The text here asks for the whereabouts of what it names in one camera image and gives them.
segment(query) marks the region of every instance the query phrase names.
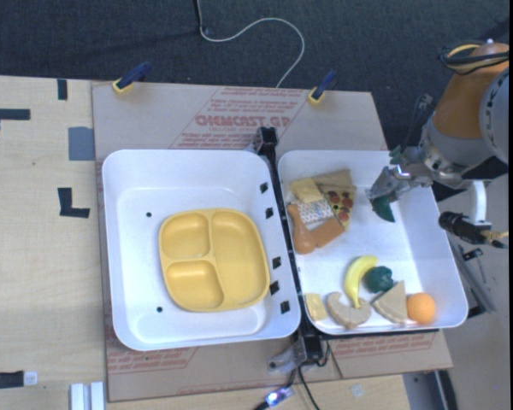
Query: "green toy object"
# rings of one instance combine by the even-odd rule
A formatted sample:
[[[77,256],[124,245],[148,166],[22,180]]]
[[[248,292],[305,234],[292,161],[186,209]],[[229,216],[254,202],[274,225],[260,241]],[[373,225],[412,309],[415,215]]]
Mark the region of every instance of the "green toy object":
[[[373,293],[388,291],[393,287],[392,269],[377,266],[370,269],[363,277],[363,283]]]
[[[387,200],[387,196],[376,197],[370,201],[373,211],[377,213],[383,220],[395,222],[392,207]]]

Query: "gray floor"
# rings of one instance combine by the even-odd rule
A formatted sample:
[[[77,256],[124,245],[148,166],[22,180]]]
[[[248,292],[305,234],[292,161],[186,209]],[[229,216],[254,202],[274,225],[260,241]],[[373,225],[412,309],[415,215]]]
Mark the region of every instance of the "gray floor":
[[[486,219],[494,231],[509,229],[509,175],[495,179],[486,189]],[[440,211],[469,212],[468,192],[439,204]],[[509,238],[503,240],[509,244]],[[480,249],[483,255],[466,261],[489,295],[493,310],[469,317],[457,328],[445,330],[454,367],[447,371],[455,401],[448,400],[437,373],[405,375],[414,410],[499,410],[511,408],[510,389],[510,281],[509,250],[458,241],[464,252]],[[477,306],[466,278],[469,306]]]

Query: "toy bread slice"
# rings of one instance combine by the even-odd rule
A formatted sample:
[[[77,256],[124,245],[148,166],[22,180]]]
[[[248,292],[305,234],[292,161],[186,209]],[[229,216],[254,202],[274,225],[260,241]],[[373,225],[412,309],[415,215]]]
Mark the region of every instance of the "toy bread slice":
[[[372,302],[374,309],[395,324],[404,324],[408,318],[407,295],[404,281],[399,281],[390,290]]]
[[[359,298],[360,308],[355,308],[344,304],[341,300],[341,293],[334,291],[327,297],[327,308],[333,319],[348,330],[369,320],[372,313],[370,304],[362,298]]]
[[[302,178],[289,184],[291,193],[304,203],[320,201],[323,196],[312,178]]]
[[[350,171],[338,170],[337,172],[324,173],[312,177],[314,183],[320,188],[333,187],[350,189],[353,187]]]

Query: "white plastic tray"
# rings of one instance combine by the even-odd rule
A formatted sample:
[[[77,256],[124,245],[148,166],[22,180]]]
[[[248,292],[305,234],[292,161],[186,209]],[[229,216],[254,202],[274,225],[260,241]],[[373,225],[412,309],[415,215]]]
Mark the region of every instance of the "white plastic tray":
[[[289,184],[295,179],[350,169],[357,187],[348,231],[311,254],[295,254],[303,293],[318,293],[325,301],[329,293],[339,291],[343,293],[342,301],[348,303],[342,288],[345,271],[359,255],[371,254],[379,258],[377,266],[392,269],[394,280],[404,280],[407,294],[426,291],[436,301],[437,319],[430,325],[395,325],[373,309],[371,318],[352,330],[331,318],[314,321],[314,326],[326,334],[449,328],[466,319],[467,299],[446,233],[439,227],[439,210],[432,190],[417,188],[394,202],[395,223],[380,219],[365,196],[365,190],[388,162],[386,151],[300,150],[287,152],[280,158],[279,173],[286,203],[293,200]],[[376,295],[362,285],[360,296],[370,301]]]
[[[298,328],[301,312],[274,188],[259,156],[241,150],[120,150],[104,161],[103,201],[113,326],[129,348],[280,338]],[[160,266],[158,231],[168,216],[198,208],[231,208],[255,222],[274,286],[259,303],[194,313],[170,298]],[[274,258],[279,258],[279,266]]]

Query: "wooden table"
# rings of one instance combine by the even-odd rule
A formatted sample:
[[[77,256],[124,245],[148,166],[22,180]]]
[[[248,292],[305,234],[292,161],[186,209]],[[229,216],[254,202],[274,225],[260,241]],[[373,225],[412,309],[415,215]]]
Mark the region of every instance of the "wooden table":
[[[38,383],[0,389],[0,408],[68,408],[70,384],[105,381],[104,328],[94,161],[70,161],[68,129],[92,128],[91,82],[0,77],[0,372]],[[89,217],[60,215],[58,189]],[[302,385],[285,408],[312,408]],[[114,409],[251,409],[271,389],[107,403]],[[401,375],[310,384],[322,409],[409,409]]]

